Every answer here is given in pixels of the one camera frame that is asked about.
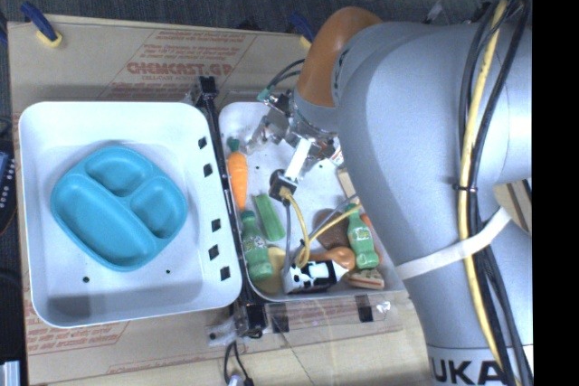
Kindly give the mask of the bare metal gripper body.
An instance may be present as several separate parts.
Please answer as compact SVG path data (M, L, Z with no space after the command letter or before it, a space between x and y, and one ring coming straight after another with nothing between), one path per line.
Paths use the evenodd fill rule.
M311 103L297 90L288 90L268 101L267 128L276 143L285 141L294 149L299 142L311 143L310 152L338 149L336 108Z

